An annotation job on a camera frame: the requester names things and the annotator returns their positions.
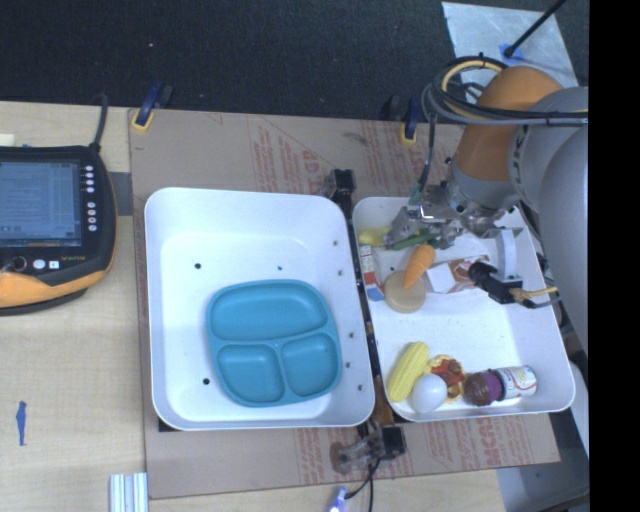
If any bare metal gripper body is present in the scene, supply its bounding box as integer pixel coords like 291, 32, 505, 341
418, 183, 507, 237

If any green pea pod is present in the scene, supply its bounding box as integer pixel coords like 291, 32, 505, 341
384, 228, 442, 252

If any yellow banana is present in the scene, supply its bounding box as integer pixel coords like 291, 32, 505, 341
357, 226, 392, 248

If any orange carrot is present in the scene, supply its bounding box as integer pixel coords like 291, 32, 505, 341
401, 242, 438, 292

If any white and brown carton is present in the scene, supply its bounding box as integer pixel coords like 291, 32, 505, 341
425, 255, 492, 296

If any small red and blue carton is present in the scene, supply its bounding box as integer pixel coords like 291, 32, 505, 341
357, 243, 386, 303

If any beige round biscuit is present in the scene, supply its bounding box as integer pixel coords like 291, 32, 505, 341
383, 270, 428, 315

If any white plastic tray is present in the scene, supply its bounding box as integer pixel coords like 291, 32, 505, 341
143, 186, 377, 432
351, 195, 577, 424

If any yellow and red pizza slice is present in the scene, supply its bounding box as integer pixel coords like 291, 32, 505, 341
424, 353, 468, 405

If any yellow corn cob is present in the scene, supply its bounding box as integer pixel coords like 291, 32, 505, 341
386, 340, 431, 403

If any white egg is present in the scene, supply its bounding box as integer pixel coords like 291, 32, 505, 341
410, 373, 449, 415

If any small white can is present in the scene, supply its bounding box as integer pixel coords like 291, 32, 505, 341
491, 364, 539, 402

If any blue divided plate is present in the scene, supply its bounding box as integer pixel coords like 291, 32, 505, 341
205, 278, 344, 409

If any brown cardboard board red print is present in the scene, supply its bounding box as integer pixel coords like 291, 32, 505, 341
127, 107, 563, 501

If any black cylinder on white bracket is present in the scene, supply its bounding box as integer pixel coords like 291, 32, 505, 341
466, 226, 525, 307

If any black block with thin wires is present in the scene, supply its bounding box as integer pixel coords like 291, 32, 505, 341
331, 423, 408, 474
319, 168, 358, 202

